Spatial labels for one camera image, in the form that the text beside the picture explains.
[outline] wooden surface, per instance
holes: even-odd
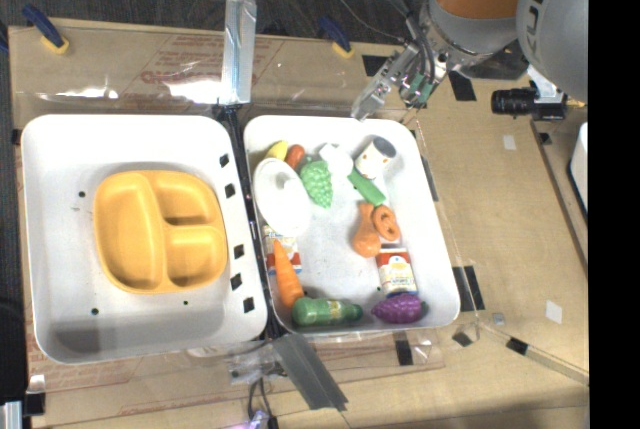
[[[389,50],[378,46],[375,53]],[[361,69],[358,63],[347,67]],[[349,88],[357,93],[364,83],[352,81]],[[525,84],[476,80],[477,101],[458,102],[446,80],[428,109],[405,114],[433,176],[452,266],[473,269],[484,306],[462,312],[451,325],[433,330],[428,345],[416,346],[414,354],[430,353],[426,365],[390,366],[385,353],[379,363],[364,355],[342,357],[331,373],[349,400],[344,412],[310,411],[288,380],[268,382],[267,398],[280,427],[583,427],[589,398],[588,275],[576,238],[580,230],[567,216],[558,187],[566,180],[558,165],[566,165],[572,135],[586,114],[572,112],[560,130],[552,130],[557,139],[543,148],[529,117],[490,110],[495,89]],[[398,107],[397,100],[389,103]],[[231,385],[219,365],[194,369],[172,359],[137,364],[135,377],[121,388],[52,392],[47,415],[34,418],[34,426],[243,427],[247,385]],[[177,390],[212,393],[200,402],[195,396],[172,402]],[[117,417],[101,409],[109,396],[124,403],[131,392],[173,409],[143,407]],[[67,423],[74,411],[82,412],[75,420],[83,421]]]

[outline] white tray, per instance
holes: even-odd
[[[370,314],[383,299],[375,259],[365,259],[351,247],[359,225],[357,203],[364,201],[347,178],[333,179],[334,201],[330,209],[312,204],[311,224],[298,236],[302,261],[301,283],[311,297],[347,299],[360,304],[364,317],[348,331],[382,331],[402,328],[432,328],[455,320],[460,296],[435,210],[420,153],[411,132],[391,120],[308,116],[259,116],[244,131],[247,162],[251,173],[277,141],[300,144],[307,154],[316,154],[326,143],[343,146],[357,157],[373,136],[389,140],[397,156],[384,176],[375,181],[387,196],[385,204],[396,214],[402,231],[401,244],[408,249],[419,296],[429,312],[408,325],[388,324]],[[290,331],[311,334],[344,332],[345,328],[296,328],[290,310],[277,295],[275,277],[270,277],[273,303],[280,322]]]
[[[50,358],[82,363],[233,344],[264,329],[266,300],[222,125],[203,116],[47,115],[25,127],[22,154],[35,336]],[[220,278],[149,295],[105,276],[94,193],[109,175],[135,169],[183,171],[213,188],[229,248]]]

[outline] toy carrot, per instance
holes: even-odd
[[[278,282],[280,299],[284,306],[291,308],[296,299],[304,297],[304,291],[293,264],[278,239],[273,241],[273,254],[275,256],[276,281]]]

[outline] can label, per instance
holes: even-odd
[[[302,263],[300,262],[300,254],[298,253],[298,241],[295,237],[284,237],[277,233],[269,225],[262,227],[264,252],[267,255],[267,274],[269,276],[275,276],[276,274],[276,256],[273,253],[273,241],[278,239],[282,244],[293,269],[297,274],[302,271]]]
[[[386,297],[407,292],[417,294],[409,253],[405,248],[382,248],[376,255],[380,285]]]

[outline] purple grapes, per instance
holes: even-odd
[[[420,320],[427,313],[427,304],[414,294],[400,294],[380,301],[371,313],[391,324],[406,324]]]

